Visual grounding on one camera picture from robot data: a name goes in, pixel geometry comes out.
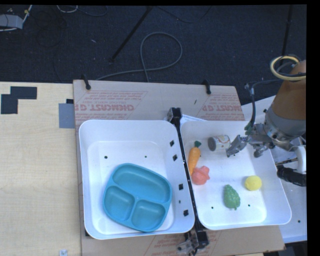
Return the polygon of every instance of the white tray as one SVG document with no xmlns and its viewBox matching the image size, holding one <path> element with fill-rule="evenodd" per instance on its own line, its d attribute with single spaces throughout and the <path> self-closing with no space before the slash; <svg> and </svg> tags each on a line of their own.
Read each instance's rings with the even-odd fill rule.
<svg viewBox="0 0 320 256">
<path fill-rule="evenodd" d="M 245 136 L 247 121 L 188 121 L 181 126 L 186 159 L 195 141 L 202 145 L 197 167 L 207 166 L 210 179 L 204 185 L 192 184 L 199 221 L 210 230 L 283 225 L 291 219 L 291 209 L 270 150 L 254 157 L 248 144 L 236 155 L 227 157 L 226 151 L 210 151 L 208 138 L 228 135 L 233 141 Z M 258 175 L 262 187 L 256 191 L 245 188 L 248 176 Z M 241 205 L 237 210 L 224 205 L 223 188 L 231 185 L 239 194 Z"/>
<path fill-rule="evenodd" d="M 95 239 L 185 233 L 195 222 L 176 128 L 163 120 L 88 120 L 79 128 L 84 225 Z M 109 177 L 121 164 L 142 166 L 164 176 L 172 201 L 162 226 L 141 232 L 111 220 L 103 210 Z"/>
</svg>

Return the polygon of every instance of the cardboard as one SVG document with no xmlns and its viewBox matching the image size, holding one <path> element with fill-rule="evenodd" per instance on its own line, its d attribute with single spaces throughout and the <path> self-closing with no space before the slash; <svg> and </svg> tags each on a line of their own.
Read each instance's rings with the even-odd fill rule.
<svg viewBox="0 0 320 256">
<path fill-rule="evenodd" d="M 73 82 L 81 248 L 83 256 L 158 256 L 180 255 L 177 245 L 184 234 L 96 240 L 86 235 L 83 218 L 82 175 L 79 151 L 79 127 L 89 119 L 163 120 L 170 108 L 204 120 L 244 121 L 238 94 L 233 86 L 139 83 L 90 80 L 86 90 L 83 80 Z M 197 256 L 227 256 L 284 250 L 278 226 L 207 230 L 209 245 Z"/>
</svg>

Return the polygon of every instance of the black pole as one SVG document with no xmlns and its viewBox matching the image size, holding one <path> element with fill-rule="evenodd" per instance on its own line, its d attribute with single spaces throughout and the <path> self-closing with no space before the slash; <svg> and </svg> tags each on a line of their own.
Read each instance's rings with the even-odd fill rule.
<svg viewBox="0 0 320 256">
<path fill-rule="evenodd" d="M 294 5 L 289 5 L 289 12 L 288 12 L 288 18 L 286 20 L 286 28 L 285 28 L 285 34 L 284 34 L 284 40 L 283 40 L 283 46 L 282 46 L 282 54 L 281 56 L 284 56 L 286 54 L 286 47 L 287 47 L 287 41 L 288 41 L 288 35 L 289 35 L 289 29 L 292 22 L 292 10 Z"/>
<path fill-rule="evenodd" d="M 122 50 L 122 48 L 126 45 L 126 43 L 130 40 L 130 38 L 133 36 L 133 34 L 136 32 L 136 30 L 138 29 L 138 27 L 141 25 L 141 23 L 144 21 L 144 19 L 147 17 L 148 13 L 150 13 L 150 11 L 153 9 L 152 5 L 148 5 L 146 7 L 146 11 L 145 13 L 142 15 L 142 17 L 139 19 L 139 21 L 137 22 L 137 24 L 134 26 L 134 28 L 132 29 L 132 31 L 130 32 L 130 34 L 126 37 L 126 39 L 123 41 L 123 43 L 120 45 L 120 47 L 118 48 L 118 50 L 116 50 L 115 54 L 109 59 L 109 62 L 112 64 L 113 62 L 115 62 L 115 58 L 117 57 L 117 55 L 120 53 L 120 51 Z"/>
</svg>

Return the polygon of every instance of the plastic toy food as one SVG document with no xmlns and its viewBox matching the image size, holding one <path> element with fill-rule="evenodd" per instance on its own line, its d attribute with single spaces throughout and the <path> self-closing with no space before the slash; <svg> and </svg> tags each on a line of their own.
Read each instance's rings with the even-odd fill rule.
<svg viewBox="0 0 320 256">
<path fill-rule="evenodd" d="M 224 186 L 223 201 L 226 207 L 237 210 L 241 200 L 238 192 L 228 184 Z"/>
<path fill-rule="evenodd" d="M 196 185 L 203 185 L 210 179 L 209 177 L 209 168 L 206 166 L 202 166 L 201 168 L 194 168 L 191 179 Z"/>
<path fill-rule="evenodd" d="M 252 175 L 246 178 L 244 186 L 250 191 L 255 191 L 261 188 L 262 180 L 259 176 Z"/>
<path fill-rule="evenodd" d="M 190 149 L 188 157 L 188 169 L 190 176 L 194 173 L 194 168 L 196 167 L 198 160 L 200 158 L 201 151 L 199 149 L 201 142 L 195 141 L 194 147 Z"/>
</svg>

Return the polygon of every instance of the wooden surface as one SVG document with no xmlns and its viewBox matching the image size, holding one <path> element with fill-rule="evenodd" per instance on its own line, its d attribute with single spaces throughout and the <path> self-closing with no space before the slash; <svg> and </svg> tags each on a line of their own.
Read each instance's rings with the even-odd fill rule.
<svg viewBox="0 0 320 256">
<path fill-rule="evenodd" d="M 0 82 L 0 94 L 10 86 L 37 87 L 37 99 L 0 114 L 0 255 L 80 256 L 76 131 L 59 128 L 59 104 L 73 99 L 73 85 Z M 125 240 L 118 246 L 130 252 Z"/>
</svg>

